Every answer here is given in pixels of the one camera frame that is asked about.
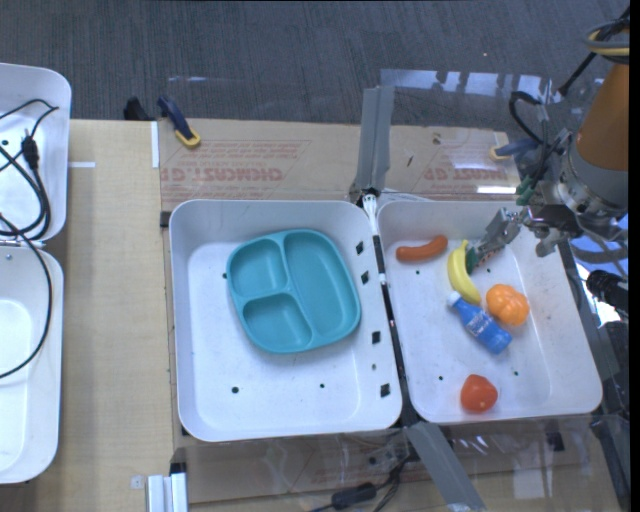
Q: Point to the orange toy pepper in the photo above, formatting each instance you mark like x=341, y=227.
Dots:
x=507, y=304

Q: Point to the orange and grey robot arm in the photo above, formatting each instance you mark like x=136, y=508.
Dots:
x=602, y=125

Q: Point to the yellow banana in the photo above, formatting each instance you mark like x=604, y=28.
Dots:
x=459, y=277

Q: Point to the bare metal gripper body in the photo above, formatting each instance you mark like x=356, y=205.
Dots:
x=582, y=210

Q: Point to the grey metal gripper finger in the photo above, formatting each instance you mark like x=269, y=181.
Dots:
x=501, y=227
x=547, y=244

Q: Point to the black cylinder on white bracket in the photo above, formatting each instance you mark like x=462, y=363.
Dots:
x=606, y=287

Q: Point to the white plastic tray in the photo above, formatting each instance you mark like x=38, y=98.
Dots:
x=20, y=425
x=35, y=80
x=440, y=345
x=280, y=390

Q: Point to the red toy tomato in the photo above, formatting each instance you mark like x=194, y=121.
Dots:
x=477, y=394

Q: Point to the brown cardboard board, red print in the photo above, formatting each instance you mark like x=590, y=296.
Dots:
x=300, y=165

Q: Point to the blue toy bottle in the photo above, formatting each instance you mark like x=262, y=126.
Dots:
x=482, y=325

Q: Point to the teal divided plate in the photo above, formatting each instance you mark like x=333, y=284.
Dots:
x=300, y=290

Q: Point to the orange toy sausage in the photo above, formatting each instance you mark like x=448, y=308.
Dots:
x=421, y=249

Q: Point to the small green toy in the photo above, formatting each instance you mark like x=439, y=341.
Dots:
x=472, y=261

